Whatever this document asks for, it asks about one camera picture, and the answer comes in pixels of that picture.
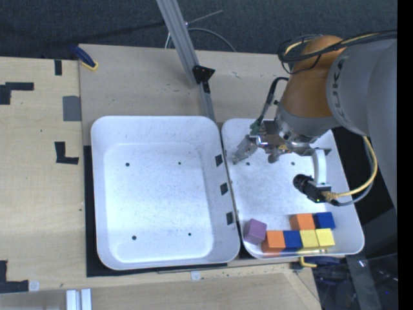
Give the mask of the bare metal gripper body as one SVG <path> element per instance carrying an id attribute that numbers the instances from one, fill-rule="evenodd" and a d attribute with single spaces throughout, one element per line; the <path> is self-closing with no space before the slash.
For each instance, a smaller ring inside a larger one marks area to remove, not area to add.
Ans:
<path id="1" fill-rule="evenodd" d="M 300 133 L 283 120 L 257 119 L 254 122 L 254 137 L 257 146 L 267 153 L 311 154 L 311 144 L 315 143 L 320 135 Z"/>

